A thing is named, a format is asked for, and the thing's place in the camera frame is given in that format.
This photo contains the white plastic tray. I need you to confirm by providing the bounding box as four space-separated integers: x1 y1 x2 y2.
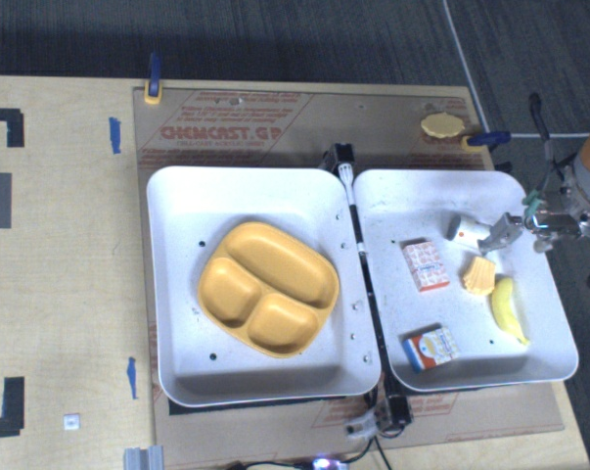
146 164 384 408
352 167 580 394

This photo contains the blue orange and white carton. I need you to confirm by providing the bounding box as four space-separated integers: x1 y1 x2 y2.
401 325 462 374

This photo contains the yellow ridged toy food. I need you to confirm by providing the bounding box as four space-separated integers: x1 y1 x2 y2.
461 255 498 298

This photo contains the yellow round biscuit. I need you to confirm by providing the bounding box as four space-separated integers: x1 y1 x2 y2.
420 112 467 140

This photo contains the brown cardboard board red print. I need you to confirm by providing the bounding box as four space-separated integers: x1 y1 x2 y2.
132 84 566 460

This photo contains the black block with thin wires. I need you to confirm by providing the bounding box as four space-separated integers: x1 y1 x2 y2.
317 142 358 174
372 393 416 431

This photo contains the orange divided plate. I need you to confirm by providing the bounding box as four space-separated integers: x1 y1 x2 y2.
197 220 341 360

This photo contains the yellow banana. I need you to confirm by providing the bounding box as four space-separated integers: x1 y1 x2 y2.
490 276 531 348

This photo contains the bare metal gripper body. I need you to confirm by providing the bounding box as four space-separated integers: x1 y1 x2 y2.
521 202 590 241

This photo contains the thin black and white rod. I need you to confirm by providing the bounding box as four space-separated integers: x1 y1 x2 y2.
338 163 399 397

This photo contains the orange patterned white carton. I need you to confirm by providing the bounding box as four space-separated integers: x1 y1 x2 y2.
401 240 452 294

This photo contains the white and grey bottle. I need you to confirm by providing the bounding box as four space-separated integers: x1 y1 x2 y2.
445 213 494 245

